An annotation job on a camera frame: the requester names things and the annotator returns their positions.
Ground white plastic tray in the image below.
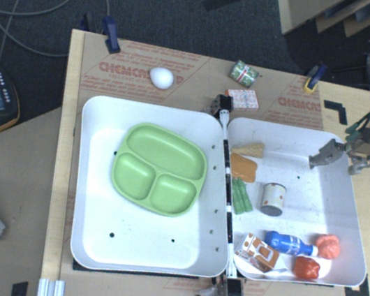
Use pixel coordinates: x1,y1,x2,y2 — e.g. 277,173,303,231
201,114,370,296
55,91,254,294

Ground white can with orange dots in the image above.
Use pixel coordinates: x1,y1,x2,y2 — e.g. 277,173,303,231
258,181,288,219

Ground beige pizza slice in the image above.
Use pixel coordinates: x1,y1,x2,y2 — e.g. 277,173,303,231
229,137,267,161

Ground pink orange toy food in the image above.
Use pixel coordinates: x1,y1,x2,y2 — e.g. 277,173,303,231
313,232,343,262

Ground orange bread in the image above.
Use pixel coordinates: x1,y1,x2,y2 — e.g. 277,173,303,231
225,152,260,185

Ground green asparagus bundle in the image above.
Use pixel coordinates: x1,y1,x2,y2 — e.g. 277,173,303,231
225,175,259,218

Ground blue bottle with white cap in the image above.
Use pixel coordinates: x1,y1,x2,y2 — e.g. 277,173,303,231
261,229,321,260

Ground red and white carton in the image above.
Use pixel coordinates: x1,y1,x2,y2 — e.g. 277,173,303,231
223,85,263,115

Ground thin black and white rod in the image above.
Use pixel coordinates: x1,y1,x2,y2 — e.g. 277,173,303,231
192,108,265,279

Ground red orange pepper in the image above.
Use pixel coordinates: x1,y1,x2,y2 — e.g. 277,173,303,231
291,254,323,283

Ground green and red can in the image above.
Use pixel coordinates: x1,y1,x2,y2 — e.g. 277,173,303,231
226,58,262,90

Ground orange and white carton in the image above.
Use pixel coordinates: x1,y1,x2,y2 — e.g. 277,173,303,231
231,230,284,276

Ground brown cardboard board red print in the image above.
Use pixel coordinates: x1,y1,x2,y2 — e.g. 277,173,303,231
38,31,370,296

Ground green divided plate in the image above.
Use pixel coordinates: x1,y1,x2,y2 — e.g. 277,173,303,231
105,117,214,223

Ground white egg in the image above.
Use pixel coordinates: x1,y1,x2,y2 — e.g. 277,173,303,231
147,65,177,91

